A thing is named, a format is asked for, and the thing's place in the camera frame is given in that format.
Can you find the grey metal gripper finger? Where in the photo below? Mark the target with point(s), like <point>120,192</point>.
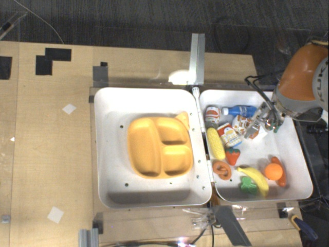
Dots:
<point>257,129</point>
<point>250,130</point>

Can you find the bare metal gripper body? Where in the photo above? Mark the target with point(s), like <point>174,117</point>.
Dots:
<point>268,116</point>

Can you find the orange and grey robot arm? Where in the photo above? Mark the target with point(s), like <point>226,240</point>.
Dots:
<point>298,73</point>

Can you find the white and grey carton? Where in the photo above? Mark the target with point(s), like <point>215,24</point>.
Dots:
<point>261,134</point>

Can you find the orange and white carton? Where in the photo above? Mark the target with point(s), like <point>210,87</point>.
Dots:
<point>240,123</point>

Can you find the blue bottle with white cap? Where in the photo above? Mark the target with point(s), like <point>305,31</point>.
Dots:
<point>240,110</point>

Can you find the white carton with red print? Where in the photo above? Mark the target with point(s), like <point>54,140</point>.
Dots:
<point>228,136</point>

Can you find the white plastic tray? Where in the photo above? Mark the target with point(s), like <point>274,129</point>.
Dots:
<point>113,143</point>
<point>257,156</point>

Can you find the red strawberry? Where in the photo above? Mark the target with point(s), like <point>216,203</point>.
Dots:
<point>232,156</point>

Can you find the yellow corn cob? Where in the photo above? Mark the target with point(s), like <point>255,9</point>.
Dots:
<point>216,143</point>

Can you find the red and white can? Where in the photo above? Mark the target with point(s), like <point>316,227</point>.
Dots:
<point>212,114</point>

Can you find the orange ball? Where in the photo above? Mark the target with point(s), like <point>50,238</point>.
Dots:
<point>273,172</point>

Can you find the orange pretzel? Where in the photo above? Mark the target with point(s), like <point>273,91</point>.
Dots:
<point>218,167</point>

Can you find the yellow banana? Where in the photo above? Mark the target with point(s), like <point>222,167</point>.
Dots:
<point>258,179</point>

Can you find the orange sausage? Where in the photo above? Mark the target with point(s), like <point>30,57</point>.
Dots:
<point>282,180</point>

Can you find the green broccoli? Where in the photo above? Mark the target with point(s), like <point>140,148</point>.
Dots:
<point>248,186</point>

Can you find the orange divided plate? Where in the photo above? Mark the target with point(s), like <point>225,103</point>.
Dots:
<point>144,148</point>

